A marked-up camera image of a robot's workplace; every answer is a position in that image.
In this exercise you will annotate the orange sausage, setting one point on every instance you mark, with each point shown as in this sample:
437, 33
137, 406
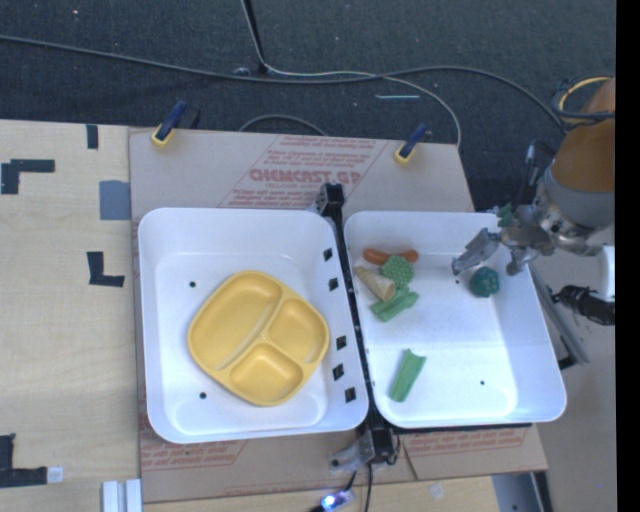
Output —
372, 256

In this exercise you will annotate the dark green broccoli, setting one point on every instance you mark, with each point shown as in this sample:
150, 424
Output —
484, 282

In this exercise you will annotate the thin black and white rod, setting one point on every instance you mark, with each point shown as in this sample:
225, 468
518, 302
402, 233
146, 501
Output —
356, 320

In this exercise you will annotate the green grapes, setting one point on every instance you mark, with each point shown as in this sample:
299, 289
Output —
397, 270

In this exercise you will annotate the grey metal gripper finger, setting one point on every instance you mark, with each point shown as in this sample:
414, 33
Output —
519, 261
477, 247

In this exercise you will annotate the beige ice cream cone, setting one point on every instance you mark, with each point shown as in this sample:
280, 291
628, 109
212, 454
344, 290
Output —
376, 284

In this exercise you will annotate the light green celery stick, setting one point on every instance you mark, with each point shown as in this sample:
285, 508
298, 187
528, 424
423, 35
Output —
406, 375
395, 306

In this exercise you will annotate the black cylinder on white bracket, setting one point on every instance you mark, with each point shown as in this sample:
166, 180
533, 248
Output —
595, 307

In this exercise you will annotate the yellow divided plate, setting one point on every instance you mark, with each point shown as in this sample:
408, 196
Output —
235, 320

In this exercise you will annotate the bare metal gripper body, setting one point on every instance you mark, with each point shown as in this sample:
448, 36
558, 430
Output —
535, 232

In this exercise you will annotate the white plastic tray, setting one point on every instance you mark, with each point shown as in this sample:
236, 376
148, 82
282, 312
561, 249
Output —
240, 235
460, 360

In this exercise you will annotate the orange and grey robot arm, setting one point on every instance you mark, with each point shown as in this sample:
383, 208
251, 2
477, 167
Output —
585, 160

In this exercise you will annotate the brown cardboard board, red print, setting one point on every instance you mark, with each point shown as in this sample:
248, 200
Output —
210, 170

